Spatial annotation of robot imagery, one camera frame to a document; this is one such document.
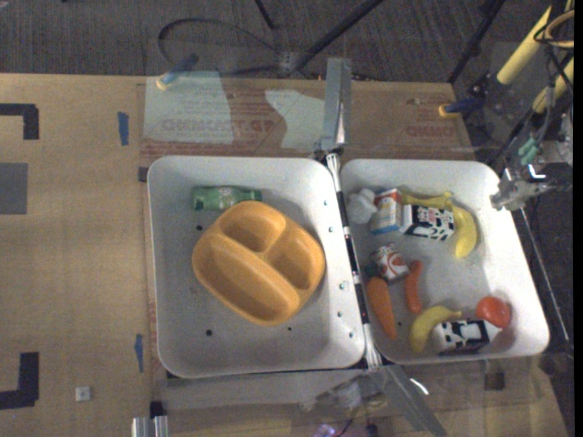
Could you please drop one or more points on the orange divided plate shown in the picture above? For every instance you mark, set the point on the orange divided plate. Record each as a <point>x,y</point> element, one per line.
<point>248,285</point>

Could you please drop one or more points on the orange sausage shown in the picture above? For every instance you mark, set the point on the orange sausage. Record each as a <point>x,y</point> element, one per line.
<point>413,289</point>

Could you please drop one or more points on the black and white cow carton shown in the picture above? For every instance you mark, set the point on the black and white cow carton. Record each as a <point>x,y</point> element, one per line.
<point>462,337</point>
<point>430,223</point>

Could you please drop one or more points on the yellow banana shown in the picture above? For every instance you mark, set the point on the yellow banana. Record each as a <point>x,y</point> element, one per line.
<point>467,235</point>
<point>426,323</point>
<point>426,200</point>

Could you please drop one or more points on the green bottle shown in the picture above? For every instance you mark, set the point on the green bottle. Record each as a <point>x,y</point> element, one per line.
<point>218,197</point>

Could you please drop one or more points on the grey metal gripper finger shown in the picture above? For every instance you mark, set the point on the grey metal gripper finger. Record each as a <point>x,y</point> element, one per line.
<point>503,198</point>

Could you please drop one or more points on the orange carrot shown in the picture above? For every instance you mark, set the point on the orange carrot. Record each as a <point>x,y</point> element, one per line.
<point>382,307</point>

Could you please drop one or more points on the brown cardboard board red print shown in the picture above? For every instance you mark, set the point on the brown cardboard board red print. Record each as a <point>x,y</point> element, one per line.
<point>387,121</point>

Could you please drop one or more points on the red and white can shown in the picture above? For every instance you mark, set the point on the red and white can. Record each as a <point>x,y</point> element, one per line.
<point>391,264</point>

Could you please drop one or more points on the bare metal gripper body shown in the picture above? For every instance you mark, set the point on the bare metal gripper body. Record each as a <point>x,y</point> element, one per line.
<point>539,182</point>

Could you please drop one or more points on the red orange round toy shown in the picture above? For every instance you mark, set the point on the red orange round toy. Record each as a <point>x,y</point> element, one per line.
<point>494,311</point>

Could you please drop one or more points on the white plastic tray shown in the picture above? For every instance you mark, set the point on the white plastic tray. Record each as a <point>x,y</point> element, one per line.
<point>501,262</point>
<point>191,344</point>

